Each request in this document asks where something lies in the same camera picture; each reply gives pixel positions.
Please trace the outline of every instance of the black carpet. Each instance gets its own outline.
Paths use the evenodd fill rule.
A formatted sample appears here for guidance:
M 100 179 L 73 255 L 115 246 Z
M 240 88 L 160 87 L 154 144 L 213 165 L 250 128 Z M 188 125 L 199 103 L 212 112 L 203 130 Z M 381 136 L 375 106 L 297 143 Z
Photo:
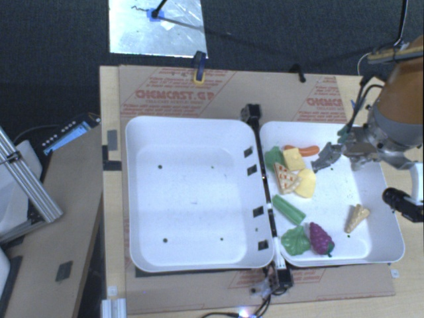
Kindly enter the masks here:
M 404 38 L 423 33 L 409 0 Z M 208 68 L 356 74 L 393 42 L 402 0 L 201 0 Z M 0 126 L 10 137 L 99 112 L 99 66 L 188 67 L 190 60 L 109 53 L 108 0 L 0 0 Z M 387 66 L 361 66 L 387 76 Z

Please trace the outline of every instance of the empty white tray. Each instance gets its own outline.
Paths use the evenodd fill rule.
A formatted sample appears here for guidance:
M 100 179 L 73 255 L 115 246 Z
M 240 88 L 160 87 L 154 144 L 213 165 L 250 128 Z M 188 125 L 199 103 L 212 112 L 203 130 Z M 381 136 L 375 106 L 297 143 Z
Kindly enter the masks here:
M 260 131 L 264 152 L 273 146 L 290 144 L 297 147 L 319 146 L 327 142 L 337 143 L 340 124 L 269 122 Z M 318 155 L 304 158 L 306 166 Z M 274 171 L 267 170 L 268 185 L 273 197 L 278 193 Z M 335 248 L 332 257 L 322 256 L 308 250 L 299 256 L 290 256 L 281 245 L 283 257 L 299 267 L 330 266 L 343 264 L 364 264 L 395 262 L 404 253 L 398 220 L 389 205 L 383 202 L 382 193 L 386 181 L 379 163 L 369 162 L 363 169 L 353 172 L 347 157 L 341 156 L 331 167 L 317 172 L 315 193 L 311 199 L 302 198 L 295 193 L 283 198 L 306 214 L 301 225 L 317 223 L 332 237 Z M 351 234 L 345 233 L 350 212 L 357 204 L 368 208 L 370 216 Z M 278 210 L 274 210 L 278 236 L 295 227 Z
M 260 268 L 274 246 L 252 129 L 137 117 L 126 127 L 130 253 L 147 272 Z

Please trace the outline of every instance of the tray with toy food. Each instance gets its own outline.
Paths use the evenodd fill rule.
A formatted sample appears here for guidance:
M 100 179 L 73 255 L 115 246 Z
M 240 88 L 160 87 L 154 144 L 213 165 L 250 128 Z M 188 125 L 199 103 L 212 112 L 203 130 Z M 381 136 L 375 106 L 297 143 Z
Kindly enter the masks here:
M 299 267 L 400 259 L 403 240 L 381 198 L 380 165 L 353 172 L 342 156 L 311 169 L 339 129 L 269 122 L 260 129 L 261 152 L 257 132 L 242 121 L 132 119 L 125 135 L 132 261 L 170 272 L 261 268 L 279 250 Z

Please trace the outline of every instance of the toy food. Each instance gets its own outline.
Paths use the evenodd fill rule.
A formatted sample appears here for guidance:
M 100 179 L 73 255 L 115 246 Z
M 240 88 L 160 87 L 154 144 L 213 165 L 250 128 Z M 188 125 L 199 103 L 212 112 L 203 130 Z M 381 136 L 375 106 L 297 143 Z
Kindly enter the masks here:
M 278 188 L 282 194 L 293 192 L 294 189 L 299 186 L 301 178 L 290 172 L 281 164 L 276 162 L 274 164 L 274 171 L 278 181 Z
M 361 221 L 367 218 L 370 215 L 370 210 L 366 209 L 360 204 L 357 204 L 355 210 L 353 211 L 352 217 L 350 217 L 349 222 L 347 223 L 346 233 L 351 233 L 359 225 Z
M 302 254 L 311 248 L 303 226 L 297 226 L 294 229 L 287 230 L 281 237 L 281 244 L 290 256 Z
M 312 198 L 313 192 L 315 191 L 315 184 L 317 182 L 317 177 L 315 173 L 313 173 L 313 170 L 304 168 L 297 174 L 297 176 L 300 178 L 300 184 L 294 191 L 304 198 Z
M 286 167 L 290 171 L 298 171 L 306 167 L 305 162 L 303 161 L 302 156 L 297 147 L 291 148 L 289 150 L 284 150 L 283 157 L 284 165 L 286 165 Z
M 309 224 L 309 238 L 312 248 L 316 253 L 326 254 L 331 257 L 330 252 L 334 249 L 334 242 L 321 226 L 315 223 Z
M 299 225 L 306 217 L 306 214 L 294 207 L 291 203 L 275 195 L 272 198 L 272 205 L 287 217 L 293 224 Z
M 265 152 L 264 155 L 265 166 L 270 170 L 274 169 L 274 163 L 284 164 L 283 154 L 279 147 L 274 146 L 270 151 Z
M 284 150 L 289 150 L 291 148 L 295 148 L 295 146 L 292 146 L 292 145 L 284 146 Z M 301 156 L 313 156 L 319 153 L 319 147 L 316 145 L 313 145 L 313 146 L 309 146 L 305 148 L 299 148 L 299 153 Z

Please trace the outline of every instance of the silver square panel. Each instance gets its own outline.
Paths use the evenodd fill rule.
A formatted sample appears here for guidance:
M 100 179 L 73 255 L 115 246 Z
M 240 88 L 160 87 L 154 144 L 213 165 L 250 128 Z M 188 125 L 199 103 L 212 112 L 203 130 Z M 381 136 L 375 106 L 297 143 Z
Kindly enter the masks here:
M 192 58 L 207 53 L 200 0 L 168 0 L 160 20 L 147 10 L 162 0 L 109 0 L 111 53 Z

